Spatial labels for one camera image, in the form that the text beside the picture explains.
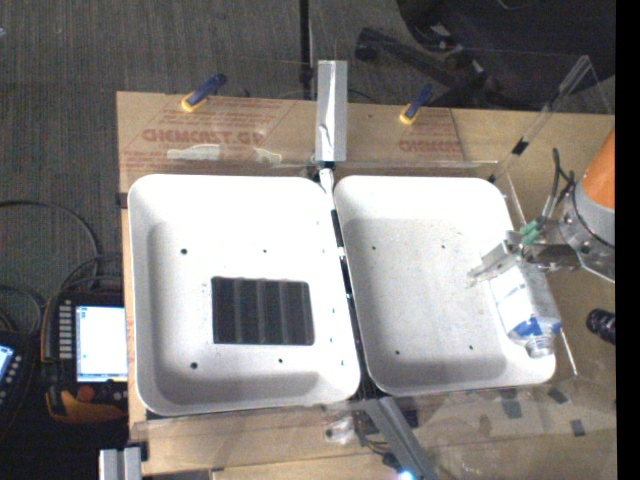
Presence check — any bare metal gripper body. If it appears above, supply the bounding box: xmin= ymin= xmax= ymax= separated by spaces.
xmin=519 ymin=206 xmax=616 ymax=284

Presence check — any clear plastic bottle blue label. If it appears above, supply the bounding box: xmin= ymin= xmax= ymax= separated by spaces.
xmin=487 ymin=261 xmax=564 ymax=360

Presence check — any white plastic tray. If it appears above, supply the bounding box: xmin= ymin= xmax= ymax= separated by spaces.
xmin=126 ymin=172 xmax=362 ymax=418
xmin=332 ymin=174 xmax=558 ymax=399

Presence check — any brown cardboard board red print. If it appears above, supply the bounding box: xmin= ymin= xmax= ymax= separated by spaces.
xmin=115 ymin=90 xmax=616 ymax=480

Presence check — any black ribbed rectangular pad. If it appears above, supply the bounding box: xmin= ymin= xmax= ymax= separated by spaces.
xmin=210 ymin=275 xmax=317 ymax=347

